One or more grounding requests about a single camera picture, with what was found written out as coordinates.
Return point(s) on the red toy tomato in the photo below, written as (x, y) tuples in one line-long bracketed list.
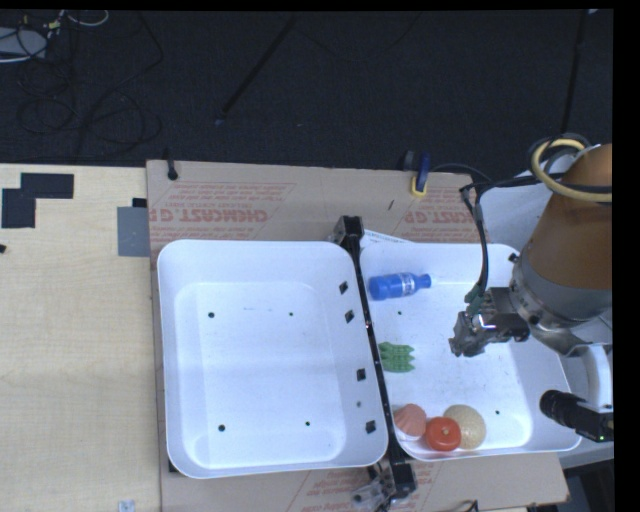
[(443, 434)]

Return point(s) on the thin black rod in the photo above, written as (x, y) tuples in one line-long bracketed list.
[(372, 340)]

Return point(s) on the black cylinder on white bracket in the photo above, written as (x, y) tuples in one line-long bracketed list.
[(570, 409)]

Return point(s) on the pink toy shell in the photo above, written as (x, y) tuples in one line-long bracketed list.
[(410, 421)]

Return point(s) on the brown cardboard board, red print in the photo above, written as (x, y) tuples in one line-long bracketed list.
[(280, 210)]

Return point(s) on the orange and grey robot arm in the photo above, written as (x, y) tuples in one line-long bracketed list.
[(575, 240)]

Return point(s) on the white plastic tray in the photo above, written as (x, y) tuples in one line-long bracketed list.
[(260, 370), (450, 385)]

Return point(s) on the green pea pods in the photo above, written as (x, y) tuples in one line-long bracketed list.
[(397, 357)]

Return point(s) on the blue plastic bottle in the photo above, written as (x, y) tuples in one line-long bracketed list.
[(395, 286)]

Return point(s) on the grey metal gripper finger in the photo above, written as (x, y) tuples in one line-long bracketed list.
[(479, 342), (460, 340)]

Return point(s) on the beige round toy bread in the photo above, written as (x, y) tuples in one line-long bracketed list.
[(472, 422)]

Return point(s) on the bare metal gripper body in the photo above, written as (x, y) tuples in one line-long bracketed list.
[(507, 315)]

